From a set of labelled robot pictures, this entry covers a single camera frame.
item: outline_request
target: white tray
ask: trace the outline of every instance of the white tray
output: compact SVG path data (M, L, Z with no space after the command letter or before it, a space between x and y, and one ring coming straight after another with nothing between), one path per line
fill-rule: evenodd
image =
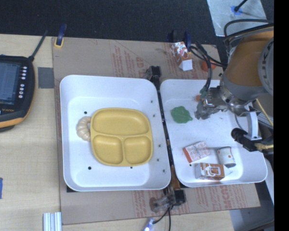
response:
M187 187L202 187L222 184L241 184L261 182L267 175L265 159L260 152L249 152L234 141L231 131L238 125L235 116L230 111L217 112L206 120L197 120L194 116L197 102L195 96L205 84L205 80L165 80L160 87L167 130L171 143L174 167L178 180ZM219 85L218 80L211 81L211 87ZM193 120L186 124L176 123L171 110L183 106L189 111ZM240 124L247 130L246 118L239 119ZM210 155L195 163L219 163L216 148L231 146L236 166L230 168L232 173L221 181L197 180L195 178L195 163L188 163L183 148L198 141L204 141L210 148Z
M71 189L157 190L168 186L171 172L167 145L157 90L150 81L70 75L60 83L60 102L64 179ZM147 163L134 167L104 165L94 158L90 142L77 136L79 119L110 107L136 109L148 117L153 155Z

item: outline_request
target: black floor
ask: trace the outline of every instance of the black floor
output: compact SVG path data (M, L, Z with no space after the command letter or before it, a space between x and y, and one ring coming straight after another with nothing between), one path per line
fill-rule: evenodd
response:
M274 21L274 0L261 0ZM166 41L176 29L191 41L217 45L225 59L222 37L215 36L207 0L0 0L0 33L95 39Z

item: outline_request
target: yellow plate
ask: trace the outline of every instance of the yellow plate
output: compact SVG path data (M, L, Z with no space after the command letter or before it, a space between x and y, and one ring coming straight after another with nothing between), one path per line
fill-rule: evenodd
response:
M91 117L91 146L98 161L110 166L136 166L153 153L148 118L127 108L99 109Z

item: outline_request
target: tin can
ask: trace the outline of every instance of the tin can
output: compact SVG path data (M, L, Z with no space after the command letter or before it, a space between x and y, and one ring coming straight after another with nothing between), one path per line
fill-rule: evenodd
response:
M231 147L226 146L217 150L218 158L221 164L224 164L227 168L234 167L236 165L235 158L232 155Z

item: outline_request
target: wooden table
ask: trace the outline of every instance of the wooden table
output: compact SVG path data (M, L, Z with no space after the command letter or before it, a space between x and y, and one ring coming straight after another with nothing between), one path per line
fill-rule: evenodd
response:
M0 54L30 56L40 36L0 34ZM53 67L52 38L46 37L33 62L35 69ZM40 231L43 213L60 212L54 90L36 89L27 119L0 133L0 231ZM136 231L145 218L64 225L64 231ZM168 230L165 217L155 230ZM231 231L229 211L176 215L171 230Z

